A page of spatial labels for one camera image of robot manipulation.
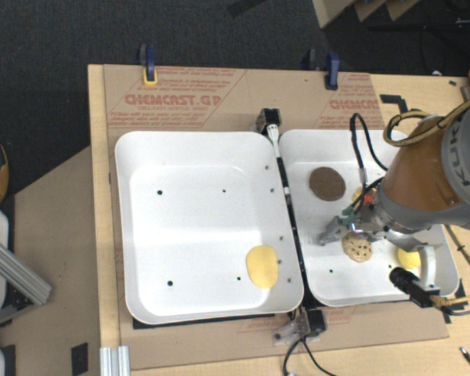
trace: dark background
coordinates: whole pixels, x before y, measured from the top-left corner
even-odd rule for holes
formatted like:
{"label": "dark background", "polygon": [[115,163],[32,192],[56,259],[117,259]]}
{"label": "dark background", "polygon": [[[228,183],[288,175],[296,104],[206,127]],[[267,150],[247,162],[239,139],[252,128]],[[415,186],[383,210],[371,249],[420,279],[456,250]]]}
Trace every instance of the dark background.
{"label": "dark background", "polygon": [[158,65],[299,69],[306,52],[332,50],[342,71],[465,76],[470,28],[373,32],[369,26],[470,19],[470,0],[423,0],[391,21],[347,9],[324,29],[312,0],[267,0],[234,16],[241,0],[0,0],[0,143],[15,193],[89,145],[87,65],[136,63],[153,43]]}

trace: brown circular object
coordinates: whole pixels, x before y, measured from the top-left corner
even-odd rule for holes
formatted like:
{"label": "brown circular object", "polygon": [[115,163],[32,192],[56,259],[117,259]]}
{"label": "brown circular object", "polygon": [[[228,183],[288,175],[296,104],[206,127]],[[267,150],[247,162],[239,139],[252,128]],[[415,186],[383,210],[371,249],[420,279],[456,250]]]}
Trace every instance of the brown circular object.
{"label": "brown circular object", "polygon": [[346,191],[345,180],[330,167],[319,167],[312,171],[309,187],[322,201],[332,202],[341,199]]}
{"label": "brown circular object", "polygon": [[342,247],[348,257],[355,262],[366,262],[373,255],[371,243],[361,240],[355,233],[348,233],[343,237]]}

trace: blue clamp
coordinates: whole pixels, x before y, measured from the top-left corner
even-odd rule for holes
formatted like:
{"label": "blue clamp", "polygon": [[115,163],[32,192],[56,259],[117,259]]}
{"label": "blue clamp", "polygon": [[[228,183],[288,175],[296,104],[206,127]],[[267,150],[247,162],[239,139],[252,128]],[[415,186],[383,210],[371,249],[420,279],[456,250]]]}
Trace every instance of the blue clamp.
{"label": "blue clamp", "polygon": [[324,77],[326,89],[338,89],[339,55],[329,52],[326,56],[327,75]]}
{"label": "blue clamp", "polygon": [[143,81],[147,86],[154,86],[158,82],[157,68],[155,68],[155,48],[143,43],[139,47],[139,64],[143,66]]}

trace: yellow oval object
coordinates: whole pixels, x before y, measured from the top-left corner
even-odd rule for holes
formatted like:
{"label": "yellow oval object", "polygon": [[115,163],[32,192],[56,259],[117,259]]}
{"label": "yellow oval object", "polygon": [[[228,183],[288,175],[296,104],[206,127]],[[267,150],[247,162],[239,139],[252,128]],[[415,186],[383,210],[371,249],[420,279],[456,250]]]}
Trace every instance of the yellow oval object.
{"label": "yellow oval object", "polygon": [[399,262],[405,270],[416,269],[421,266],[421,258],[419,252],[405,252],[403,249],[398,250],[397,256]]}
{"label": "yellow oval object", "polygon": [[252,248],[246,259],[249,277],[259,288],[273,287],[279,278],[277,253],[269,245]]}

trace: yellow clip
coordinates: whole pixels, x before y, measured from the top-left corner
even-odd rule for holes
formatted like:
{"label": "yellow clip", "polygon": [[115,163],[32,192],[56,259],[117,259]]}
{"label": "yellow clip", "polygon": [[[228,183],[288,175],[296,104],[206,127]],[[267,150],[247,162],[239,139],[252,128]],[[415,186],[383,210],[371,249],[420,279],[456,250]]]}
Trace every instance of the yellow clip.
{"label": "yellow clip", "polygon": [[144,85],[146,85],[146,86],[155,86],[157,84],[157,82],[158,82],[157,68],[155,68],[155,70],[154,70],[154,78],[155,78],[154,81],[148,81],[148,77],[146,76],[146,68],[144,67],[143,68]]}

